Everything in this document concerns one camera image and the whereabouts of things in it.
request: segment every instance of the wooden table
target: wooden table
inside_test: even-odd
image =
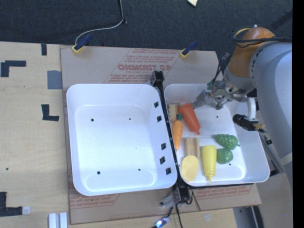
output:
[[[6,207],[30,207],[30,214],[0,217],[0,228],[48,227],[49,213],[69,213],[67,159],[61,89],[48,89],[47,71],[61,71],[60,45],[0,42],[0,62],[26,60],[0,77],[0,191]],[[41,105],[59,121],[43,121]],[[236,228],[232,209],[180,215],[184,228]],[[69,227],[153,227],[161,217],[105,221]],[[179,228],[177,215],[165,227]]]

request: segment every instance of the white tray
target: white tray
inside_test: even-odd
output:
[[[77,84],[66,98],[78,192],[93,196],[174,185],[177,170],[155,88]]]
[[[164,91],[166,105],[191,103],[206,89],[206,84],[169,85]],[[216,110],[215,105],[215,100],[211,98],[207,104],[195,109],[201,125],[200,135],[191,132],[184,123],[182,141],[176,151],[179,167],[181,168],[181,162],[185,157],[184,138],[186,137],[197,137],[200,148],[209,144],[215,145],[216,148],[223,148],[216,143],[213,136],[225,133],[236,136],[240,146],[237,146],[232,151],[234,159],[229,164],[217,163],[216,175],[212,178],[212,182],[208,181],[204,176],[201,155],[196,179],[194,181],[184,181],[194,187],[266,181],[269,177],[269,165],[258,132],[244,130],[232,121],[234,114],[248,115],[247,103],[233,101],[225,104],[220,110]]]

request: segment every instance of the cardboard sheet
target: cardboard sheet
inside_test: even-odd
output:
[[[168,196],[171,189],[94,197],[86,197],[76,191],[72,181],[66,93],[70,86],[78,83],[145,84],[155,70],[163,71],[164,87],[174,83],[208,83],[214,77],[218,65],[215,52],[191,51],[186,58],[181,58],[179,52],[167,49],[85,47],[75,54],[71,46],[61,47],[71,224],[168,213],[168,209],[159,208],[159,200]],[[206,192],[217,194],[207,199]],[[207,188],[195,190],[194,194],[196,202],[182,206],[180,212],[260,203],[255,185],[237,186],[236,192],[230,192],[230,188]]]

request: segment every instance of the green toy vegetable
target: green toy vegetable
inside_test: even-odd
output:
[[[217,150],[217,162],[219,164],[226,164],[233,160],[233,154],[230,149],[218,149]]]
[[[224,146],[225,148],[228,148],[230,150],[235,149],[235,147],[238,145],[238,139],[236,136],[229,135],[229,134],[217,134],[215,136],[216,142],[218,142],[220,145]]]

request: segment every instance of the orange carrot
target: orange carrot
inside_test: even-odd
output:
[[[200,124],[192,105],[190,103],[186,103],[180,106],[178,111],[183,115],[183,119],[186,125],[190,128],[190,131],[200,134]]]
[[[174,142],[174,147],[175,150],[178,150],[180,147],[180,142],[181,142],[181,134],[182,134],[182,129],[183,129],[183,124],[182,124],[182,114],[177,114],[176,115],[176,120],[173,123],[172,127],[172,135],[173,135],[173,142]]]

